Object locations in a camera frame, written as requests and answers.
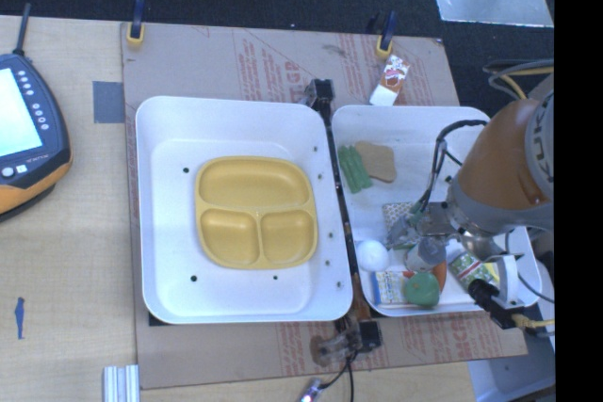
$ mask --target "table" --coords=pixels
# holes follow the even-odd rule
[[[19,17],[0,16],[0,52],[14,49]],[[125,133],[95,123],[92,84],[122,81],[119,22],[31,18],[32,58],[70,126],[74,161],[42,202],[0,224],[0,393],[13,402],[102,400],[109,365],[136,364]],[[23,338],[15,307],[24,299]],[[144,402],[295,400],[307,377],[142,391]],[[466,402],[465,362],[354,372],[356,400]],[[345,402],[342,377],[320,400]]]

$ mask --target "yellow plate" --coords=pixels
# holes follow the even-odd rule
[[[195,186],[199,239],[218,265],[289,268],[314,254],[314,194],[297,165],[261,156],[221,157],[199,169]]]

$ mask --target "cardboard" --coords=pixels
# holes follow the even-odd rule
[[[141,292],[139,200],[134,119],[156,95],[303,102],[312,79],[332,79],[333,110],[367,105],[383,60],[377,36],[146,24],[144,42],[126,40],[123,88],[136,336],[142,389],[338,372],[312,360],[313,337],[336,335],[334,324],[262,323],[169,326],[153,320]],[[458,105],[439,40],[395,37],[393,53],[411,67],[396,105]],[[501,330],[484,312],[379,318],[383,345],[361,355],[355,370],[524,355],[520,330]]]

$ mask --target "white ball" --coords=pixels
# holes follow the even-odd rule
[[[356,247],[358,265],[366,271],[383,271],[389,265],[389,252],[377,240],[361,241]]]

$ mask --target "green ball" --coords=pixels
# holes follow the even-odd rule
[[[433,273],[418,272],[404,284],[404,296],[409,303],[433,307],[440,301],[440,285]]]

